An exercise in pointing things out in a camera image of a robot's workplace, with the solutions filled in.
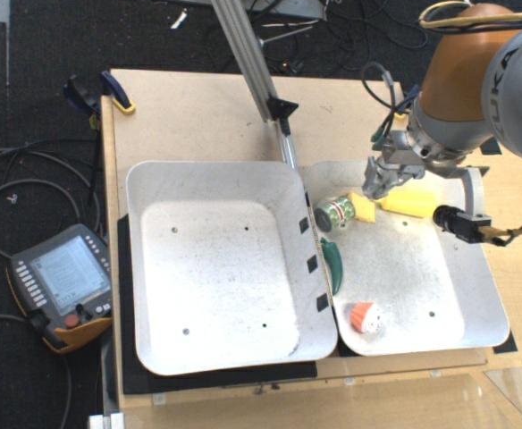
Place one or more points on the black cylinder on white bracket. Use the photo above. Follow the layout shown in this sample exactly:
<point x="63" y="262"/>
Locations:
<point x="460" y="224"/>

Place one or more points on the pale wood board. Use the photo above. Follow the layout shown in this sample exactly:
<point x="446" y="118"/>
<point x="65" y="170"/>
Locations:
<point x="189" y="119"/>

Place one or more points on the green chili pepper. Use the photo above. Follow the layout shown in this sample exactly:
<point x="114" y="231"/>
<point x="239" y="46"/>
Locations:
<point x="335" y="266"/>

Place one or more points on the orange and white cupcake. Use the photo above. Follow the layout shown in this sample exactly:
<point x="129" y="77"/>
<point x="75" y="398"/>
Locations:
<point x="366" y="317"/>

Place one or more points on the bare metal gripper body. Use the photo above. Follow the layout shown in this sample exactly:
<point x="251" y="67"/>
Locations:
<point x="401" y="154"/>

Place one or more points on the white plastic tray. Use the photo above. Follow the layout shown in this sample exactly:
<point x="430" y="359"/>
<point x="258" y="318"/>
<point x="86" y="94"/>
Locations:
<point x="216" y="271"/>
<point x="413" y="275"/>

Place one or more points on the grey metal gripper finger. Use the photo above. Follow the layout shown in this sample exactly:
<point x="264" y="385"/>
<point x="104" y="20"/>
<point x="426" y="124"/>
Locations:
<point x="370" y="177"/>
<point x="387" y="185"/>

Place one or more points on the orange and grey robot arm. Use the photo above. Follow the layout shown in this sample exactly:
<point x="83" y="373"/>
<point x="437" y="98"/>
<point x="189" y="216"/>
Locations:
<point x="462" y="83"/>

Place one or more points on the yellow cheese wedge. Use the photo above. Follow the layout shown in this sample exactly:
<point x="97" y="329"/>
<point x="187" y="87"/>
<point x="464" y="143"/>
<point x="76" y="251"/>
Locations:
<point x="364" y="208"/>

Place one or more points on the green and white can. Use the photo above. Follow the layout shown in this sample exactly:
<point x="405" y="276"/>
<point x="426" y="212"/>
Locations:
<point x="336" y="212"/>

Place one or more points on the thin black and white rod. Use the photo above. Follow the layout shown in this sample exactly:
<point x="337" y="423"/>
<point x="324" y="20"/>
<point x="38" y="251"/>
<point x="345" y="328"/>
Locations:
<point x="290" y="150"/>

